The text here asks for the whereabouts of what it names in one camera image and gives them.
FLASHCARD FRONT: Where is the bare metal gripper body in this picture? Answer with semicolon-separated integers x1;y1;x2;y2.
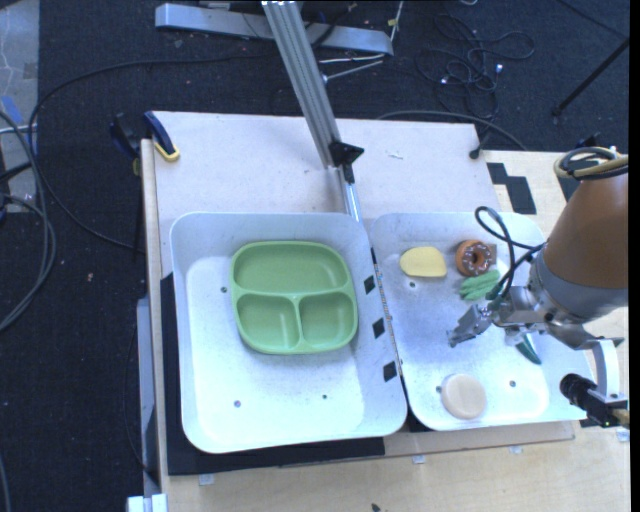
491;285;557;332

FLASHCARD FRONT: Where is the white plastic tray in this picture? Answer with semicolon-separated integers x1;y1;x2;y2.
368;211;597;433
168;210;409;456

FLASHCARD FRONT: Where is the light green toy vegetable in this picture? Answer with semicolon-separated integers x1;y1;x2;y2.
458;269;502;302

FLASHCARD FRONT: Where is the brown sprinkled doughnut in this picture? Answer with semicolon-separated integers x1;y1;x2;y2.
454;239;498;278

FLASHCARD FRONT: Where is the beige round biscuit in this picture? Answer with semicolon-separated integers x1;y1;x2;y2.
439;372;488;421

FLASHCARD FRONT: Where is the yellow toy slice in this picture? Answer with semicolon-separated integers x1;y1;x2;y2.
398;245;448;279

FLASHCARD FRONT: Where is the thin black and white rod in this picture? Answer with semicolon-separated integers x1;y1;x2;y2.
342;181;403;382

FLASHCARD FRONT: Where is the green divided plate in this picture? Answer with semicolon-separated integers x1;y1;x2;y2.
229;240;360;356

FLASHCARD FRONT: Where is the pale flat board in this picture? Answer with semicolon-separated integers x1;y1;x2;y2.
148;110;577;471

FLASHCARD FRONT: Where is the black cylinder on white bracket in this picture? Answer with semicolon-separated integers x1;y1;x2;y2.
559;337;630;429

